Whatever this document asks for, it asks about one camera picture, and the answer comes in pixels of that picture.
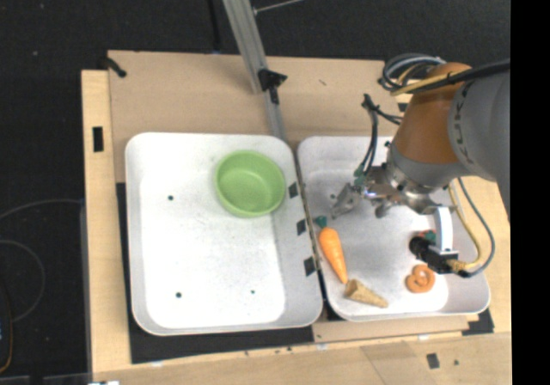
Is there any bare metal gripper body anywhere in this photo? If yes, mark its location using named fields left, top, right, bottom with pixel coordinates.
left=362, top=165, right=445, bottom=216

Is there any white plastic tray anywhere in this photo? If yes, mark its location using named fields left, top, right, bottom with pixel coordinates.
left=124, top=131, right=325, bottom=337
left=296, top=135, right=492, bottom=323

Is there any thin black and white rod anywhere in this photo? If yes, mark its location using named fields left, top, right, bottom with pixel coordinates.
left=292, top=149, right=324, bottom=274

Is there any orange carrot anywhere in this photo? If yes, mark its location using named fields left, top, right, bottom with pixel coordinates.
left=313, top=215, right=350, bottom=285

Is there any orange pretzel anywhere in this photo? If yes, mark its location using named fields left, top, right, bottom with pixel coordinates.
left=404, top=263, right=437, bottom=294

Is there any beige waffle cone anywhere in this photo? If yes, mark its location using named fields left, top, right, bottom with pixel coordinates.
left=343, top=278, right=390, bottom=309

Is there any green bowl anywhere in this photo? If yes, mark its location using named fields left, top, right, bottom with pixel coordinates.
left=214, top=150, right=288, bottom=219

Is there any brown cardboard board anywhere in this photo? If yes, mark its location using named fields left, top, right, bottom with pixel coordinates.
left=106, top=49, right=480, bottom=344

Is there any black cylinder on white bracket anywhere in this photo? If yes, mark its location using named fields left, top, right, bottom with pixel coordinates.
left=408, top=205, right=461, bottom=275

